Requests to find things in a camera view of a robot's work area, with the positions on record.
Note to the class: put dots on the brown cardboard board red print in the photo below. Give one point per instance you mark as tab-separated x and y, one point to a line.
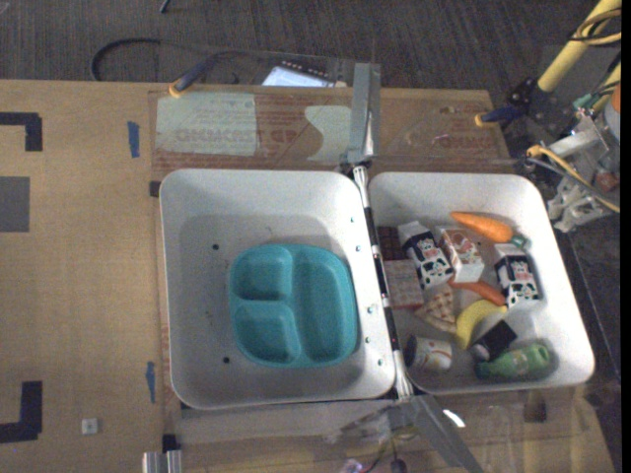
315	131

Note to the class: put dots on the small white square block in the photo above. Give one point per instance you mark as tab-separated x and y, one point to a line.
90	425

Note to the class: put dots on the pink wafer biscuit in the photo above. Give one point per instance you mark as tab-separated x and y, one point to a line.
401	286

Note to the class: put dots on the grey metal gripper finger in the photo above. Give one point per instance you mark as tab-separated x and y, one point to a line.
562	207
582	210

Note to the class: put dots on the white can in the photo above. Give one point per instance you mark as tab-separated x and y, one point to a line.
431	354

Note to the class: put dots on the black and white bottle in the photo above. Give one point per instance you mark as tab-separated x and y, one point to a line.
498	339

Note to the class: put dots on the brown and white carton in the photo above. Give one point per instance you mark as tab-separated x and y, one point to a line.
463	254

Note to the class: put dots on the brown chocolate bar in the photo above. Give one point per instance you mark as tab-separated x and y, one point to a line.
390	244

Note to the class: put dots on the white plastic tray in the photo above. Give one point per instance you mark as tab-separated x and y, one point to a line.
207	284
552	313

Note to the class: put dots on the orange sausage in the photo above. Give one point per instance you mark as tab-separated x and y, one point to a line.
485	291

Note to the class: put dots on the yellow banana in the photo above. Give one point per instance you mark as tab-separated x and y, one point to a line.
470	320

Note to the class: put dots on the green bottle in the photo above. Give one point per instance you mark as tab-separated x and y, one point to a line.
517	362

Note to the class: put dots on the pizza slice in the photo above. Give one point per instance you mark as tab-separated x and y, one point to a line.
439	311

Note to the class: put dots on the black and white cow carton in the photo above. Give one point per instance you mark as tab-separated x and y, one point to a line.
426	256
517	276

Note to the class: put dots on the orange carrot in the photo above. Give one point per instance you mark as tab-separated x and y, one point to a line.
480	225

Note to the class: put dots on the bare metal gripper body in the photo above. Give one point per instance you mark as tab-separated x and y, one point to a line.
589	141

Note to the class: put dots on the blue divided plate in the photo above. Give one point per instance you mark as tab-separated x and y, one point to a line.
320	303

